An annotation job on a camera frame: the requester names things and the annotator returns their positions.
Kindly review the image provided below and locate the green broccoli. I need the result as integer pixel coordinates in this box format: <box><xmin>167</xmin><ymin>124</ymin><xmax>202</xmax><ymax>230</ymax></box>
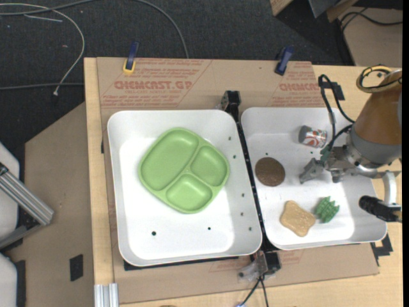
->
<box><xmin>314</xmin><ymin>196</ymin><xmax>341</xmax><ymax>224</ymax></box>

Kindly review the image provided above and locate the white and orange can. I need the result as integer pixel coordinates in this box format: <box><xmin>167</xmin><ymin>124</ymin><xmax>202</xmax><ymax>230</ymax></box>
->
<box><xmin>298</xmin><ymin>125</ymin><xmax>328</xmax><ymax>149</ymax></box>

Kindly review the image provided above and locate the round brown biscuit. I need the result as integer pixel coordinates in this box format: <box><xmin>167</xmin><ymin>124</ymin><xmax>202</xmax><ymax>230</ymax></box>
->
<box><xmin>254</xmin><ymin>157</ymin><xmax>286</xmax><ymax>187</ymax></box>

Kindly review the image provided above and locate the white plastic tray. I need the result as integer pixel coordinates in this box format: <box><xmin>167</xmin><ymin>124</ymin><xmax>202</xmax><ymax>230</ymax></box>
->
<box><xmin>107</xmin><ymin>109</ymin><xmax>264</xmax><ymax>267</ymax></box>
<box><xmin>240</xmin><ymin>106</ymin><xmax>388</xmax><ymax>251</ymax></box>

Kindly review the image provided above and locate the green divided plate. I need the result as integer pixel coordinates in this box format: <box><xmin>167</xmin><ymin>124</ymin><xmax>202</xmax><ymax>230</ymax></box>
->
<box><xmin>137</xmin><ymin>127</ymin><xmax>231</xmax><ymax>215</ymax></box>

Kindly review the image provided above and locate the thin black rod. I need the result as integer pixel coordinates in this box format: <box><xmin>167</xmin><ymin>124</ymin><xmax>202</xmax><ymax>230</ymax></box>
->
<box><xmin>232</xmin><ymin>107</ymin><xmax>267</xmax><ymax>253</ymax></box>

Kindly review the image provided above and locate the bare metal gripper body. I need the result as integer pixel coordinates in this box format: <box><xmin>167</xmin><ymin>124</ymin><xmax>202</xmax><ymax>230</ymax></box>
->
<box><xmin>322</xmin><ymin>145</ymin><xmax>382</xmax><ymax>178</ymax></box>

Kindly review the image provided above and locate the tan bread slice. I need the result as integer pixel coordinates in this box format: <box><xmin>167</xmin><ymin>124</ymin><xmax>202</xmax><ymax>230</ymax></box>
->
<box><xmin>279</xmin><ymin>200</ymin><xmax>317</xmax><ymax>238</ymax></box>

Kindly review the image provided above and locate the brown cardboard board red print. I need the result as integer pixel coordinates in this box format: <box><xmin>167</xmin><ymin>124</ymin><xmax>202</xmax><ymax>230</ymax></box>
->
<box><xmin>95</xmin><ymin>57</ymin><xmax>381</xmax><ymax>304</ymax></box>

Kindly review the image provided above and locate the black block with thin wires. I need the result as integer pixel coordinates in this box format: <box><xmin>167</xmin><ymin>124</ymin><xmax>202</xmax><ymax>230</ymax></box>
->
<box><xmin>238</xmin><ymin>251</ymin><xmax>282</xmax><ymax>283</ymax></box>
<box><xmin>219</xmin><ymin>90</ymin><xmax>241</xmax><ymax>113</ymax></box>

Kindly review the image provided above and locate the black cylinder on white bracket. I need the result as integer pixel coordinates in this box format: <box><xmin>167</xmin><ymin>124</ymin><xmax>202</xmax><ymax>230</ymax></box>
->
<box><xmin>358</xmin><ymin>170</ymin><xmax>403</xmax><ymax>224</ymax></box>

